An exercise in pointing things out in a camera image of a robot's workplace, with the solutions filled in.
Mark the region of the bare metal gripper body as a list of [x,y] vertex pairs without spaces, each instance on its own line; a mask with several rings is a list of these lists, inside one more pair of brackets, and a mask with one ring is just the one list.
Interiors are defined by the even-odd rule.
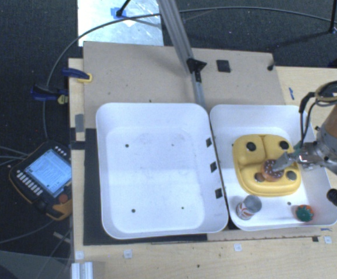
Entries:
[[301,164],[303,169],[311,170],[316,166],[329,168],[332,166],[331,150],[320,141],[299,141],[294,146],[294,151],[289,154],[289,159]]

